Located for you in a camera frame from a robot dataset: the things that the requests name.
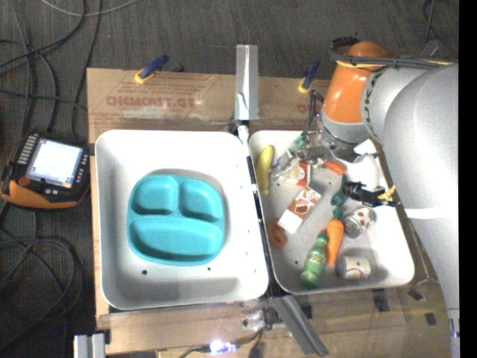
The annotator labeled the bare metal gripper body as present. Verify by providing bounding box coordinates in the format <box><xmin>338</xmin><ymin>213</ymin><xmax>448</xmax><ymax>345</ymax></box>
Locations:
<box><xmin>286</xmin><ymin>132</ymin><xmax>359</xmax><ymax>168</ymax></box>

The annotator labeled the red and white carton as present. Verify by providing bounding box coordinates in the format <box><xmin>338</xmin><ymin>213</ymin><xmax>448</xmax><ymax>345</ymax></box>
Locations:
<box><xmin>277</xmin><ymin>160</ymin><xmax>312</xmax><ymax>188</ymax></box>

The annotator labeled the yellow banana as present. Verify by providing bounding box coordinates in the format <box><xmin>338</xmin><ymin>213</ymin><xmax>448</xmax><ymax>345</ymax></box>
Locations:
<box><xmin>255</xmin><ymin>144</ymin><xmax>275</xmax><ymax>196</ymax></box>

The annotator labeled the orange sausage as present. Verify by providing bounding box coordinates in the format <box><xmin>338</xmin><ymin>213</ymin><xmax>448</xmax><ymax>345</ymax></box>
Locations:
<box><xmin>323</xmin><ymin>160</ymin><xmax>347</xmax><ymax>176</ymax></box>

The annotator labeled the white and brown carton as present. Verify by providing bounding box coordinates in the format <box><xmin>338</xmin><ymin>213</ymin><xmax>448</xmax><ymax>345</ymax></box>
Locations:
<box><xmin>277</xmin><ymin>186</ymin><xmax>322</xmax><ymax>235</ymax></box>

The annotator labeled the can with red dots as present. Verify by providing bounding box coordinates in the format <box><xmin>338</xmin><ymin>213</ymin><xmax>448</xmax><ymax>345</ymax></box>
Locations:
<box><xmin>341</xmin><ymin>206</ymin><xmax>376</xmax><ymax>239</ymax></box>

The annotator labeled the brown doughnut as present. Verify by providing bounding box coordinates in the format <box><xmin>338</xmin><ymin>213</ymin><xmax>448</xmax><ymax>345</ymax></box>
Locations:
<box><xmin>265</xmin><ymin>218</ymin><xmax>288</xmax><ymax>249</ymax></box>

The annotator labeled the orange carrot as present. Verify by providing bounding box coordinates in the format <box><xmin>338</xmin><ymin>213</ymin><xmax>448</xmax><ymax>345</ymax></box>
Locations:
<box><xmin>324</xmin><ymin>208</ymin><xmax>345</xmax><ymax>267</ymax></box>

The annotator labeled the white plastic tray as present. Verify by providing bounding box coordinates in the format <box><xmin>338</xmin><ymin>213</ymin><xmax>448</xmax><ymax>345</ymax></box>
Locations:
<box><xmin>94</xmin><ymin>129</ymin><xmax>270</xmax><ymax>311</ymax></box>
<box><xmin>248</xmin><ymin>130</ymin><xmax>416</xmax><ymax>295</ymax></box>

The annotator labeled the green bottle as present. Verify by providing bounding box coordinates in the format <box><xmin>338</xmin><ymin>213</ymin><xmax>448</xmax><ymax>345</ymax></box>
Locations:
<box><xmin>300</xmin><ymin>233</ymin><xmax>330</xmax><ymax>289</ymax></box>

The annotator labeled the white and orange can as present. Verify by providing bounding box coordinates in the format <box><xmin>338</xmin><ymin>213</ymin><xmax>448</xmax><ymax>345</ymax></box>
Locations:
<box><xmin>335</xmin><ymin>255</ymin><xmax>372</xmax><ymax>280</ymax></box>

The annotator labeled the blue divided plate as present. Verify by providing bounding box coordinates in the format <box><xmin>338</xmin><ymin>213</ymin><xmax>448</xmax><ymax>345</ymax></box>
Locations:
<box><xmin>126</xmin><ymin>173</ymin><xmax>227</xmax><ymax>267</ymax></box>

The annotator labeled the brown cardboard board, red print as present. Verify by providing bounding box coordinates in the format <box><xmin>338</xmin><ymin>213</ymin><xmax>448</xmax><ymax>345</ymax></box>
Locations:
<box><xmin>86</xmin><ymin>67</ymin><xmax>448</xmax><ymax>356</ymax></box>

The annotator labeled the black cylinder on white bracket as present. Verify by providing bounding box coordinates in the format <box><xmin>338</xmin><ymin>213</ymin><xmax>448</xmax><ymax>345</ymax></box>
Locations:
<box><xmin>342</xmin><ymin>139</ymin><xmax>387</xmax><ymax>207</ymax></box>

